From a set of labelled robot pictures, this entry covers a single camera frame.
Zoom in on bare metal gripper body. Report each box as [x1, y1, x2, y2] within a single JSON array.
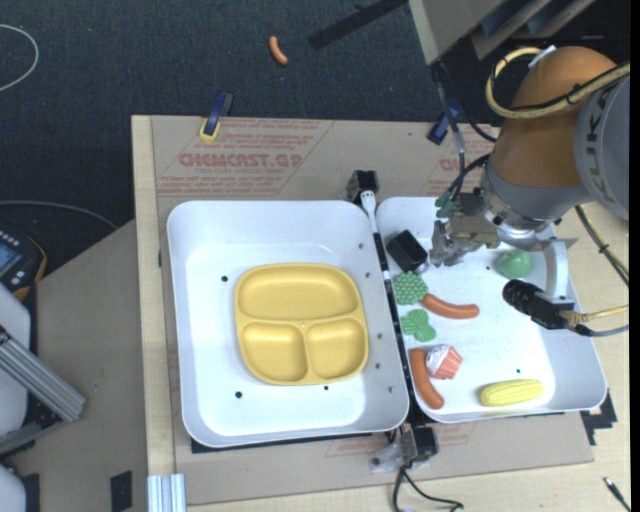
[[443, 191, 551, 252]]

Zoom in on small black box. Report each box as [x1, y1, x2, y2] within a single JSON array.
[[385, 229, 430, 274]]

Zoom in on green toy grapes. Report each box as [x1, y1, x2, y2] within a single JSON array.
[[391, 270, 430, 306]]

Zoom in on orange toy sausage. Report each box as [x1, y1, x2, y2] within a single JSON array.
[[268, 35, 290, 67], [422, 292, 481, 321], [408, 347, 446, 411]]

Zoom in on green toy pear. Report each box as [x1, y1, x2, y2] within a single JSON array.
[[494, 249, 534, 280]]

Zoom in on thin black and white rod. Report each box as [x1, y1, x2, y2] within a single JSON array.
[[360, 191, 420, 427]]

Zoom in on green toy broccoli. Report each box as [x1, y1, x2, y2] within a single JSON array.
[[399, 308, 438, 344]]

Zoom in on white plastic tray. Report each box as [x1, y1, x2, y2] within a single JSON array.
[[165, 199, 412, 448], [374, 195, 609, 424]]

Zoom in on pink toy cupcake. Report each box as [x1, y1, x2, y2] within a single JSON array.
[[424, 343, 464, 380]]

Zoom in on yellow toy corn cob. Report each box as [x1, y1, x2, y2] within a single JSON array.
[[480, 378, 545, 408]]

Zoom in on yellow divided plate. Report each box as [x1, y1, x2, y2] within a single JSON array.
[[233, 262, 371, 387]]

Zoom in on brown cardboard board red print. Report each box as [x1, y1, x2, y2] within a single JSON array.
[[149, 115, 597, 506]]

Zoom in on black cylinder on white bracket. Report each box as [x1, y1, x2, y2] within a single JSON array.
[[501, 238, 577, 331]]

